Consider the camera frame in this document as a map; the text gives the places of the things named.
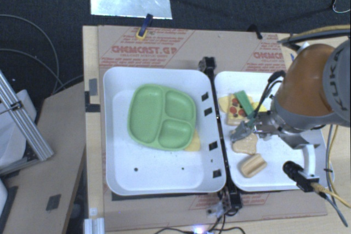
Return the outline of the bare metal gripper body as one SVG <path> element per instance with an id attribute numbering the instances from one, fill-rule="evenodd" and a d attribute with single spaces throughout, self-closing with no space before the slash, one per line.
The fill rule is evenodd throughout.
<path id="1" fill-rule="evenodd" d="M 265 111 L 257 113 L 255 118 L 249 120 L 248 125 L 261 139 L 269 139 L 281 134 L 283 120 L 276 112 Z"/>

